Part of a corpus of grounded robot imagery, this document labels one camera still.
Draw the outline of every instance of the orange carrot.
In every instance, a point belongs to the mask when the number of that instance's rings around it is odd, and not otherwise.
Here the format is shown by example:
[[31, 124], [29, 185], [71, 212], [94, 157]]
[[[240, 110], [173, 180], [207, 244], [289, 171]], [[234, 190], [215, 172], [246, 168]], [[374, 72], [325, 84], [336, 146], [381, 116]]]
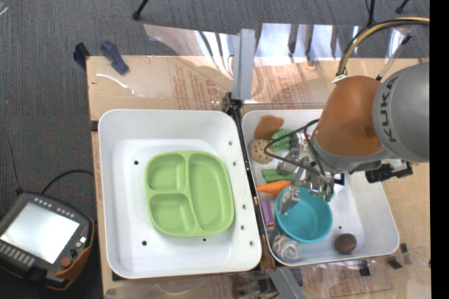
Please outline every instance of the orange carrot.
[[292, 185], [292, 181], [288, 179], [277, 180], [276, 182], [270, 182], [267, 184], [259, 185], [256, 189], [259, 192], [264, 192], [273, 195], [279, 195], [284, 188], [287, 188], [289, 185]]

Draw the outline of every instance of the gray carpet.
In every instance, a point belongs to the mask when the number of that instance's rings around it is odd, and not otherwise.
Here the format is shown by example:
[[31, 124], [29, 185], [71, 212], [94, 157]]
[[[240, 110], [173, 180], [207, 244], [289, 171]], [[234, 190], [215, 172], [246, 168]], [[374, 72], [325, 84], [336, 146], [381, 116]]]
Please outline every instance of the gray carpet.
[[[22, 188], [40, 191], [58, 174], [93, 170], [86, 73], [73, 61], [83, 42], [93, 55], [109, 39], [123, 55], [151, 55], [144, 23], [237, 34], [262, 23], [358, 25], [368, 23], [366, 0], [150, 0], [139, 21], [142, 0], [0, 0], [0, 128], [8, 136]], [[374, 20], [399, 17], [403, 0], [376, 0]], [[410, 0], [402, 16], [429, 18], [430, 0]], [[420, 39], [428, 46], [429, 39]], [[15, 198], [8, 152], [0, 138], [0, 212]], [[49, 195], [95, 218], [92, 178], [72, 174]], [[0, 271], [0, 298], [100, 299], [98, 248], [79, 280], [58, 293]]]

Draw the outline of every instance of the screen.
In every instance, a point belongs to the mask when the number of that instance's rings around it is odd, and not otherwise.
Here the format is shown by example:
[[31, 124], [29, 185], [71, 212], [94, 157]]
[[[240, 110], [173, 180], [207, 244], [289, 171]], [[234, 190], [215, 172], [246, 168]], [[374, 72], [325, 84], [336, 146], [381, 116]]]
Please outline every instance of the screen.
[[53, 264], [79, 223], [28, 203], [0, 239]]

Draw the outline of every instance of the blue bowl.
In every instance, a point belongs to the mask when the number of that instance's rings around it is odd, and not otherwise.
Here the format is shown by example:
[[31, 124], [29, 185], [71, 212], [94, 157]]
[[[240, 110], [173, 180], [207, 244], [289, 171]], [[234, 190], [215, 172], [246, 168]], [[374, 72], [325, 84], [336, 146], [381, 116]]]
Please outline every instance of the blue bowl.
[[301, 201], [284, 214], [279, 213], [282, 194], [276, 198], [274, 215], [279, 231], [302, 243], [316, 243], [324, 239], [332, 227], [332, 211], [324, 199], [313, 197], [307, 188], [300, 187]]

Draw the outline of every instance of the green plate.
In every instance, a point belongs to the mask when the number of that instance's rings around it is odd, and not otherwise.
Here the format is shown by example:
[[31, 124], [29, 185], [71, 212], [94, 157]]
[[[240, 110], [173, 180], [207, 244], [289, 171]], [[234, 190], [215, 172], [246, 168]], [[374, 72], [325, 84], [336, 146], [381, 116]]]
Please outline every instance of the green plate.
[[200, 151], [161, 153], [145, 171], [153, 225], [177, 237], [216, 234], [234, 220], [231, 182], [223, 162]]

